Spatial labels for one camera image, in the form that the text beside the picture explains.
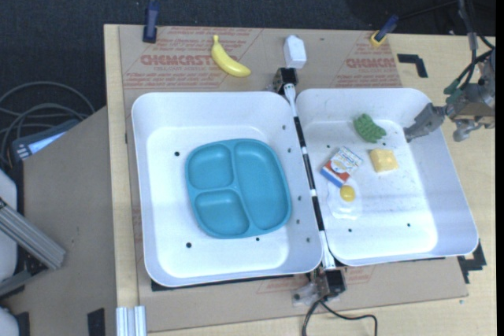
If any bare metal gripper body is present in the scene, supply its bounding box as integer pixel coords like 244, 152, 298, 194
447, 57, 497, 120

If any yellow cheese wedge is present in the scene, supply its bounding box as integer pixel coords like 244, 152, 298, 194
369, 147, 399, 174

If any green bumpy toy vegetable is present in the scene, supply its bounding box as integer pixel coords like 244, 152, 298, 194
353, 113, 387, 143

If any small printed white carton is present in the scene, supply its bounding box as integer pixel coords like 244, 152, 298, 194
320, 146, 364, 186

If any white fried egg yellow yolk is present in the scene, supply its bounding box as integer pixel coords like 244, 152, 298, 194
326, 180, 363, 221

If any white plastic tray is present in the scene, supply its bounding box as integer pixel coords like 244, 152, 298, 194
294, 87, 480, 268
131, 90, 324, 287

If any thin black and white rod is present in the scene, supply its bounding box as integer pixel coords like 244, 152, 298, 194
283, 83, 336, 269

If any blue divided plate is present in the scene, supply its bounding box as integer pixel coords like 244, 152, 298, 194
184, 138, 293, 239

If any yellow banana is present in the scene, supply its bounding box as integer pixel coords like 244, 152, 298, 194
210, 35, 252, 78

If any brown cardboard board red print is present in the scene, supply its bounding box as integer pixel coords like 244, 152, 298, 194
117, 25, 470, 334

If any black block with thin wires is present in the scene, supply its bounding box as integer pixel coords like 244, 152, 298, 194
271, 67, 300, 94
309, 267, 348, 299

